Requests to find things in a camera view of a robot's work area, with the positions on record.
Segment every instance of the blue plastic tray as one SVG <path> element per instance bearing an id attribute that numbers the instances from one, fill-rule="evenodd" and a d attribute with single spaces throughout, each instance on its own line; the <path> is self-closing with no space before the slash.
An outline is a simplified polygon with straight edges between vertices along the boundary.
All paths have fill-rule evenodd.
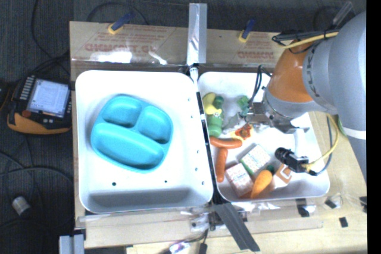
<path id="1" fill-rule="evenodd" d="M 164 111 L 140 99 L 117 95 L 101 109 L 90 142 L 107 161 L 147 173 L 165 159 L 172 134 L 172 120 Z"/>

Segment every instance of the metal bracket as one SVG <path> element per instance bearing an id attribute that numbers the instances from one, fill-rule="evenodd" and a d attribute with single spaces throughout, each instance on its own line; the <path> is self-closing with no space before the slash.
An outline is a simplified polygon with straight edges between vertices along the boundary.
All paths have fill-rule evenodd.
<path id="1" fill-rule="evenodd" d="M 206 4 L 189 4 L 188 66 L 207 61 L 207 8 Z"/>
<path id="2" fill-rule="evenodd" d="M 60 236 L 59 250 L 60 254 L 85 254 L 83 235 Z"/>
<path id="3" fill-rule="evenodd" d="M 240 250 L 260 251 L 260 247 L 231 203 L 214 205 L 213 208 L 225 223 Z"/>

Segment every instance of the toy carrot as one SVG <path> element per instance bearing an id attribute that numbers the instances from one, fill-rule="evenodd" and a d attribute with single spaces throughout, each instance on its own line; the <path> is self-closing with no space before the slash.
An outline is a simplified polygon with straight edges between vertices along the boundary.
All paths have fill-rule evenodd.
<path id="1" fill-rule="evenodd" d="M 226 159 L 227 159 L 227 149 L 220 148 L 220 150 L 218 151 L 217 160 L 216 160 L 217 182 L 224 181 Z"/>
<path id="2" fill-rule="evenodd" d="M 257 197 L 271 183 L 273 174 L 269 170 L 262 170 L 254 180 L 250 198 Z"/>

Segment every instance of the white plastic surface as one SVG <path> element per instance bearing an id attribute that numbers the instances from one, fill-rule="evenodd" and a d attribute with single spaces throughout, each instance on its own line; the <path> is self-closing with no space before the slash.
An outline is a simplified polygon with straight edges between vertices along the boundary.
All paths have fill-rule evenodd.
<path id="1" fill-rule="evenodd" d="M 99 157 L 90 145 L 92 126 L 105 103 L 127 94 L 149 102 L 173 121 L 164 162 L 137 173 Z M 213 185 L 193 82 L 181 73 L 86 71 L 76 81 L 79 197 L 93 213 L 202 206 Z"/>
<path id="2" fill-rule="evenodd" d="M 207 93 L 214 92 L 216 95 L 220 95 L 224 98 L 223 111 L 226 122 L 229 117 L 241 111 L 236 103 L 238 97 L 247 95 L 247 97 L 250 98 L 252 96 L 256 77 L 256 73 L 206 72 L 201 74 L 199 78 L 199 90 L 202 97 Z M 266 86 L 269 80 L 270 78 L 263 74 L 262 86 Z M 260 102 L 262 97 L 263 90 L 260 90 L 254 101 Z M 226 162 L 227 167 L 237 164 L 240 157 L 244 155 L 252 145 L 261 145 L 271 157 L 268 164 L 275 165 L 275 168 L 280 164 L 274 156 L 275 150 L 279 147 L 291 149 L 299 157 L 307 156 L 310 162 L 321 157 L 320 148 L 316 141 L 308 114 L 294 119 L 292 124 L 295 127 L 309 127 L 310 129 L 306 133 L 303 131 L 302 133 L 297 132 L 296 136 L 294 136 L 293 134 L 283 134 L 275 128 L 262 127 L 256 130 L 252 137 L 245 140 L 242 147 L 229 150 Z M 230 135 L 224 134 L 221 135 L 221 137 L 229 138 Z M 215 162 L 218 150 L 211 146 L 211 152 Z M 318 162 L 314 170 L 319 171 L 323 166 L 323 161 Z M 294 173 L 291 182 L 286 187 L 276 189 L 258 199 L 251 200 L 238 198 L 226 178 L 222 183 L 217 183 L 217 187 L 225 199 L 238 203 L 320 197 L 328 192 L 329 186 L 329 176 L 326 171 L 316 177 L 306 173 Z"/>

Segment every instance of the blue clamp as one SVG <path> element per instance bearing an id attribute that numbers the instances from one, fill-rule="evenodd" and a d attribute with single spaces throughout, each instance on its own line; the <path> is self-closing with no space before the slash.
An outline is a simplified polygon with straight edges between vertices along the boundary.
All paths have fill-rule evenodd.
<path id="1" fill-rule="evenodd" d="M 246 42 L 249 38 L 249 34 L 252 31 L 252 28 L 254 27 L 255 20 L 251 18 L 247 23 L 245 28 L 241 31 L 239 34 L 239 41 Z"/>
<path id="2" fill-rule="evenodd" d="M 108 27 L 108 31 L 110 34 L 115 35 L 117 32 L 119 32 L 123 25 L 126 23 L 129 23 L 130 20 L 133 18 L 133 13 L 129 12 L 126 15 L 120 17 L 115 23 L 110 24 Z"/>

